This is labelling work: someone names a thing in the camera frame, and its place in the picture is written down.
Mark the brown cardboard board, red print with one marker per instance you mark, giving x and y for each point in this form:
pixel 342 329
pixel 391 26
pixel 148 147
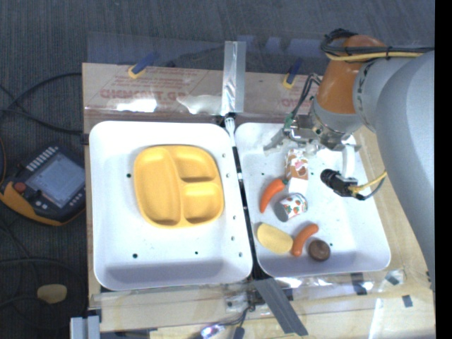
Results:
pixel 113 90

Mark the orange toy sausage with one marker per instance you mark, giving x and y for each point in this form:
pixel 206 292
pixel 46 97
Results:
pixel 303 239

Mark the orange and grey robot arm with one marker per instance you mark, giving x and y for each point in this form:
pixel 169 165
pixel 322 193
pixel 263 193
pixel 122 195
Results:
pixel 395 118

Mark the brown round toy biscuit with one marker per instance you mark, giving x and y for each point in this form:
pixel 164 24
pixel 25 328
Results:
pixel 319 250

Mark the white cup with strawberry print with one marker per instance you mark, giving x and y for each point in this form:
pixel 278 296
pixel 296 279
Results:
pixel 295 205

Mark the small carton with cake print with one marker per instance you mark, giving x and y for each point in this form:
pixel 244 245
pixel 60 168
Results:
pixel 297 171

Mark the orange toy carrot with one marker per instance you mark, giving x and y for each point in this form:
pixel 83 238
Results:
pixel 270 193

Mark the white plastic tray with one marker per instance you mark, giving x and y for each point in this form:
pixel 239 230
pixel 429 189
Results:
pixel 116 224
pixel 353 231

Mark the black cylinder on white bracket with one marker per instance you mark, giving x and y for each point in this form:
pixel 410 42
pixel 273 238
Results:
pixel 337 181

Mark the yellow divided plate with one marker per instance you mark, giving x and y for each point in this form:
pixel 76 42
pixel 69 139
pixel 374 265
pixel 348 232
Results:
pixel 155 189

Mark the pale yellow oval object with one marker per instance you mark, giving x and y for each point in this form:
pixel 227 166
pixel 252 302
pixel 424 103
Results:
pixel 52 293

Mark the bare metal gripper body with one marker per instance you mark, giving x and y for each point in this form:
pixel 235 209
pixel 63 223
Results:
pixel 319 132

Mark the pale yellow toy potato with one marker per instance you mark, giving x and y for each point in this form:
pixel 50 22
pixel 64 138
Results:
pixel 273 239

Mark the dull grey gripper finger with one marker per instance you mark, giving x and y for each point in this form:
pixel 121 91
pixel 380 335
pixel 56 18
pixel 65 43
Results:
pixel 311 149
pixel 272 143

